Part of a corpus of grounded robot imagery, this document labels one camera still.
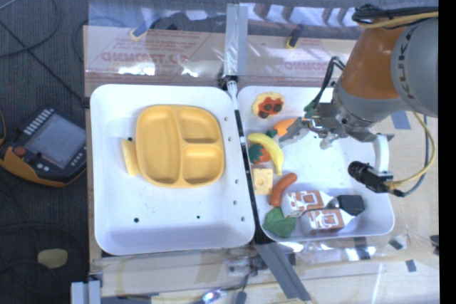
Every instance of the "brown sausage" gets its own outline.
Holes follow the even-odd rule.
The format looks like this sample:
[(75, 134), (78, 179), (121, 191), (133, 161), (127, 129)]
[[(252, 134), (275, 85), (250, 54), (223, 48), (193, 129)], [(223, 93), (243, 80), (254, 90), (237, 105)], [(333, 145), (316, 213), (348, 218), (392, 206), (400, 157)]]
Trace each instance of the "brown sausage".
[(298, 179), (297, 175), (294, 172), (282, 177), (279, 182), (272, 188), (271, 197), (269, 198), (269, 203), (272, 206), (280, 206), (282, 201), (282, 195), (287, 187), (293, 184)]

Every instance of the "yellow divided plate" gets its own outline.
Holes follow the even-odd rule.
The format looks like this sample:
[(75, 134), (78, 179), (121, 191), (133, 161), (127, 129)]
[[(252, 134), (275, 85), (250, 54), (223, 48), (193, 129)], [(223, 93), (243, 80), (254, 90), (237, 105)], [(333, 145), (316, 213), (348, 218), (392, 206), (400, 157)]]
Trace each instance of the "yellow divided plate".
[(135, 141), (123, 141), (123, 151), (129, 174), (139, 169), (146, 180), (161, 187), (208, 185), (224, 171), (217, 119), (207, 110), (187, 105), (153, 105), (143, 110)]

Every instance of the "emergency stop button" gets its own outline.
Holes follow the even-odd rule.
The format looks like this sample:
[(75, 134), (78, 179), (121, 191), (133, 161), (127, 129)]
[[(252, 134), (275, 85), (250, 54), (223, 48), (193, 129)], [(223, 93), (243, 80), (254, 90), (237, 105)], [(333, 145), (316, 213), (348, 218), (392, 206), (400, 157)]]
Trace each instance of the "emergency stop button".
[(17, 146), (13, 150), (14, 154), (20, 158), (24, 157), (27, 153), (27, 150), (22, 146)]

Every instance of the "toy banana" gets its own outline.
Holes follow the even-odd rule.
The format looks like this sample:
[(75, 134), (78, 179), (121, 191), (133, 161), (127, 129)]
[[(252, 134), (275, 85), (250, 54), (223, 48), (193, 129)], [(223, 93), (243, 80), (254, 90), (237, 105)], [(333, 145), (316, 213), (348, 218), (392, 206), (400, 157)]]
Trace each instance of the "toy banana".
[(276, 167), (276, 174), (282, 175), (282, 164), (284, 163), (284, 153), (280, 149), (280, 146), (274, 141), (270, 136), (265, 135), (264, 133), (251, 133), (247, 136), (247, 139), (253, 143), (259, 143), (263, 145), (266, 151), (271, 156), (272, 162)]

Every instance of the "table surface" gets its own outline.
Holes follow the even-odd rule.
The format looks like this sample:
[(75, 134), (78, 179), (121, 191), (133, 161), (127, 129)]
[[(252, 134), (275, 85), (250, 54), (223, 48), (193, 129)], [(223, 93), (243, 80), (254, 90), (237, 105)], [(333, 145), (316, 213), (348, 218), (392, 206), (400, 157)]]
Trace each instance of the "table surface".
[[(349, 54), (352, 41), (338, 41), (337, 51)], [(116, 78), (96, 78), (85, 73), (86, 97)], [(403, 179), (418, 171), (425, 159), (425, 135), (410, 112), (398, 125), (392, 117), (375, 125), (375, 131), (393, 133), (390, 171)], [(428, 128), (438, 146), (436, 118)], [(270, 270), (261, 265), (249, 271), (255, 259), (250, 247), (232, 250), (181, 251), (132, 256), (105, 256), (93, 230), (93, 165), (90, 110), (86, 112), (88, 141), (88, 201), (90, 271), (103, 278), (102, 297), (160, 293), (151, 303), (192, 303), (211, 289), (226, 289), (218, 303), (235, 303), (240, 290), (247, 303), (292, 303)], [(353, 239), (317, 241), (291, 253), (296, 273), (312, 297), (312, 303), (439, 303), (440, 263), (431, 236), (438, 235), (438, 157), (422, 186), (406, 198), (390, 198), (395, 227), (385, 236), (368, 237), (360, 245)], [(247, 286), (241, 288), (245, 275)]]

